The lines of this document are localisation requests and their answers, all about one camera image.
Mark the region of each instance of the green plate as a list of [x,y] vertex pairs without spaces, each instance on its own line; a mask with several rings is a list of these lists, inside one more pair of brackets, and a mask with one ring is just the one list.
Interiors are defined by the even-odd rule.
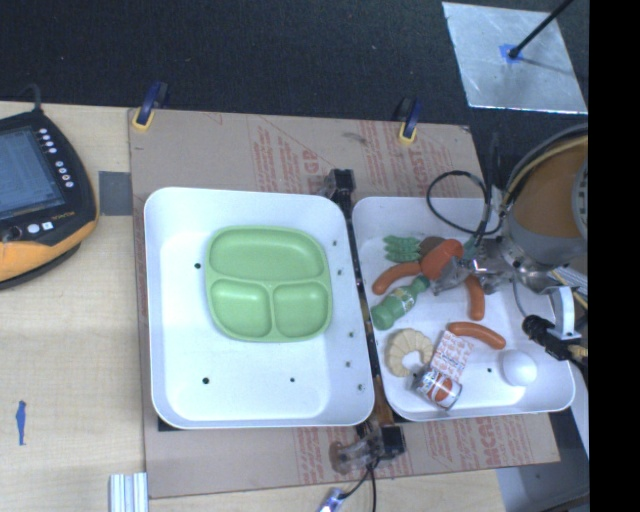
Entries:
[[215,324],[247,341],[301,341],[331,321],[331,278],[322,246],[291,228],[238,226],[207,246],[206,288]]

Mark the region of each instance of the soda can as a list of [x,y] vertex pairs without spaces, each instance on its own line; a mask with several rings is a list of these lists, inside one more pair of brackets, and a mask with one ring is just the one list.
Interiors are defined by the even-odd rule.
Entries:
[[450,409],[462,391],[459,382],[428,366],[416,375],[411,388],[442,409]]

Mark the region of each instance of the blue clamp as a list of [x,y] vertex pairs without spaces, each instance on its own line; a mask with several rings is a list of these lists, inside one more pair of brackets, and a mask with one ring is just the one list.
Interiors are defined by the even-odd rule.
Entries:
[[153,121],[154,109],[164,108],[168,99],[169,86],[164,82],[153,82],[144,97],[142,106],[136,109],[131,124],[138,130],[146,132]]
[[415,98],[407,115],[404,117],[404,122],[400,126],[398,138],[403,144],[411,144],[416,140],[416,127],[418,118],[420,117],[420,109],[422,109],[422,103],[420,103],[418,98]]

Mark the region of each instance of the screen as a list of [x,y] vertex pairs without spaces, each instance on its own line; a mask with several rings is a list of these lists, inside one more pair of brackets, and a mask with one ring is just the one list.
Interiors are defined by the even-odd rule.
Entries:
[[0,134],[0,220],[64,204],[29,128]]

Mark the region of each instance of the white tray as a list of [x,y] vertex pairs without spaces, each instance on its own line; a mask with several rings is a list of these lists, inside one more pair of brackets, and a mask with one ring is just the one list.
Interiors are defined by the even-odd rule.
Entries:
[[[434,199],[433,204],[445,218],[470,229],[475,229],[482,215],[482,201],[479,199]],[[424,198],[362,199],[354,207],[353,226],[369,308],[384,298],[384,295],[375,295],[371,291],[371,285],[383,270],[393,265],[385,259],[385,236],[413,236],[419,240],[426,236],[441,236],[457,238],[461,242],[465,242],[469,236],[440,221],[428,209]],[[411,278],[407,277],[395,282],[392,288],[410,282]],[[553,309],[547,296],[536,295],[522,286],[518,289],[521,304],[527,314],[537,314],[554,321]],[[473,343],[473,350],[460,377],[462,393],[449,411],[437,408],[411,391],[409,385],[412,376],[400,378],[387,370],[384,349],[386,340],[392,333],[412,327],[437,344],[449,322],[469,321],[467,311],[468,300],[464,286],[443,291],[438,296],[427,290],[418,296],[414,308],[398,319],[391,329],[374,329],[385,394],[391,407],[400,416],[411,421],[429,421],[550,412],[571,405],[575,383],[570,363],[557,361],[540,345],[527,338],[521,328],[523,317],[516,306],[510,285],[486,297],[485,318],[479,323],[506,338],[505,350],[521,350],[534,359],[538,370],[535,382],[527,387],[509,385],[501,373],[502,351],[494,350],[472,338],[466,338]],[[417,353],[407,356],[406,362],[409,366],[418,365]]]
[[[206,243],[218,229],[256,224],[303,230],[325,250],[332,320],[315,338],[238,341],[211,319]],[[151,194],[144,226],[151,389],[164,421],[184,429],[338,426],[369,416],[371,367],[336,204],[310,195],[172,187]]]

